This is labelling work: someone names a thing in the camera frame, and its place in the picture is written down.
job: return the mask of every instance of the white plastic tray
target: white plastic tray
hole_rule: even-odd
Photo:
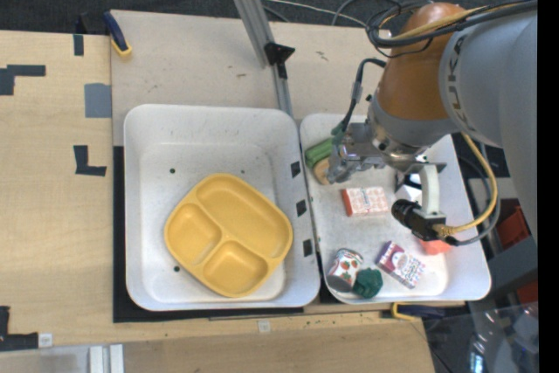
[[[343,118],[337,114],[313,114],[300,125],[303,151],[322,142]],[[364,116],[352,121],[362,122]],[[430,162],[445,162],[446,168],[439,175],[440,208],[447,215],[447,224],[464,224],[472,220],[466,190],[459,171],[458,160],[447,136],[426,152]],[[409,289],[382,272],[383,288],[372,299],[356,294],[338,293],[328,286],[338,300],[349,304],[383,303],[394,301],[479,300],[487,295],[491,276],[480,242],[453,247],[449,252],[426,255],[419,240],[411,231],[398,223],[389,212],[378,217],[348,217],[343,205],[341,190],[350,187],[380,186],[385,190],[389,204],[397,198],[416,200],[410,191],[400,189],[394,193],[395,174],[390,168],[369,169],[355,173],[346,183],[322,185],[307,170],[308,192],[314,215],[314,225],[323,269],[327,272],[338,249],[347,247],[358,251],[364,258],[363,267],[377,268],[376,256],[383,245],[392,240],[411,255],[421,259],[426,270],[414,289]],[[467,239],[476,235],[475,229],[461,232],[457,238]]]
[[[297,211],[301,201],[309,208],[299,136],[287,114],[142,105],[124,121],[124,154],[127,289],[140,307],[302,307],[318,294],[316,258],[303,250],[304,241],[314,241],[310,211]],[[300,173],[293,175],[292,164],[297,163]],[[293,226],[293,245],[284,262],[255,293],[238,299],[216,294],[184,269],[177,270],[163,237],[167,217],[180,200],[218,172],[247,181],[278,205]]]

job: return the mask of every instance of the small box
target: small box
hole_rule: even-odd
[[[342,190],[348,216],[385,213],[390,210],[382,187],[346,188]]]
[[[376,264],[409,289],[416,286],[425,270],[425,265],[419,259],[392,241],[384,245]]]

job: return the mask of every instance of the yellow plate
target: yellow plate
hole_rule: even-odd
[[[165,225],[165,244],[175,259],[226,297],[244,297],[262,286],[292,243],[286,215],[230,174],[206,177]]]

